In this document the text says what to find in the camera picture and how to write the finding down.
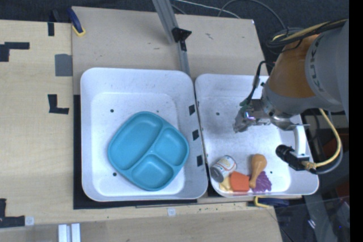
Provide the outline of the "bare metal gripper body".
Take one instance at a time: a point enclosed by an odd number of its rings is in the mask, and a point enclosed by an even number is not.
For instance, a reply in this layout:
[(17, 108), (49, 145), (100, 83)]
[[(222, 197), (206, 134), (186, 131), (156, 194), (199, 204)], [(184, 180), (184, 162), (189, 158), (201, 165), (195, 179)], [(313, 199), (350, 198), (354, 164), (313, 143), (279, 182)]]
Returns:
[(258, 126), (275, 125), (281, 130), (293, 130), (297, 124), (291, 121), (291, 114), (276, 109), (268, 100), (252, 99), (244, 106), (244, 118), (258, 120)]

